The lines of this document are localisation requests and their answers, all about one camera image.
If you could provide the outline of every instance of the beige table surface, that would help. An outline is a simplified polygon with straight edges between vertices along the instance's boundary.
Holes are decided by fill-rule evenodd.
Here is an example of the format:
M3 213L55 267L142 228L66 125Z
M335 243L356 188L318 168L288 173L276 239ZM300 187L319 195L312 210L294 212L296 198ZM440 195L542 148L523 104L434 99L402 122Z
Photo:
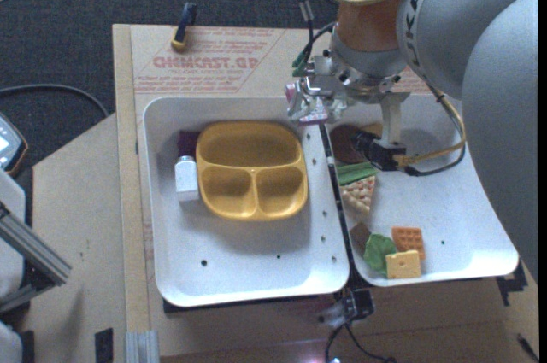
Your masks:
M117 114L34 168L35 229L74 267L66 285L32 301L19 325L35 331L36 361L93 362L94 334L110 327L116 362L123 361L126 331L152 329L162 361L322 361L330 331L316 313L330 306L330 296L163 312L147 258L150 205L136 152L131 27L117 25L113 34ZM276 45L304 40L305 31L284 31ZM275 57L287 68L290 58ZM275 96L279 87L264 85L260 73L258 67L234 94ZM369 351L399 363L532 361L517 342L521 334L538 353L538 287L527 276L509 307L494 278L374 288L376 313L354 330ZM331 356L369 361L344 333Z

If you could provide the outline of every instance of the wooden edge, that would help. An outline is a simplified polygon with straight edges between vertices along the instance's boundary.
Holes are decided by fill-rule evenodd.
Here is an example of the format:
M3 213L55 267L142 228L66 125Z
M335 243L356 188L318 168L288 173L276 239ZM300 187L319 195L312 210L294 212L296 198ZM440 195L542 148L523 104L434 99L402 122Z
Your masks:
M150 311L144 257L140 172L136 153L137 125L130 26L113 25L112 35L127 331L144 332L150 329Z

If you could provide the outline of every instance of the yellow plate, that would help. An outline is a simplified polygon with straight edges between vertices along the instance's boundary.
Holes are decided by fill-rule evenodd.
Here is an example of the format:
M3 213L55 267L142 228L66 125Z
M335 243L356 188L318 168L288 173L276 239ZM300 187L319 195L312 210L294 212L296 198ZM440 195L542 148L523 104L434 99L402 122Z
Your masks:
M308 200L308 178L296 135L267 121L208 126L196 149L205 205L234 220L276 220L298 213Z

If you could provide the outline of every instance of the green object on floor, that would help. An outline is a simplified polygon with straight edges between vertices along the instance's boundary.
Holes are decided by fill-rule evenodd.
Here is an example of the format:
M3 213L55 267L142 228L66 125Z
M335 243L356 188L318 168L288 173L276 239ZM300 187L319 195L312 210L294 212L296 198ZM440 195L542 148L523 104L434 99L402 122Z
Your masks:
M371 234L365 247L363 259L376 272L387 276L386 255L396 254L397 247L393 240L381 234Z
M338 184L347 185L374 176L378 171L370 162L360 162L336 167L336 172L338 174Z

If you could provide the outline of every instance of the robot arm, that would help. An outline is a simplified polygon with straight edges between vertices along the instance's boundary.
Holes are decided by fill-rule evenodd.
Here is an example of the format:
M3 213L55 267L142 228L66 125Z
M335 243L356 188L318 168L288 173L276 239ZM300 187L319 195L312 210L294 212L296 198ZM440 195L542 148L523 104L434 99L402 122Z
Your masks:
M364 102L381 103L389 120L400 103L391 88L407 65L436 94L462 100L477 174L538 281L538 0L336 1L328 55L289 91L290 117L336 121ZM397 169L397 152L391 159Z

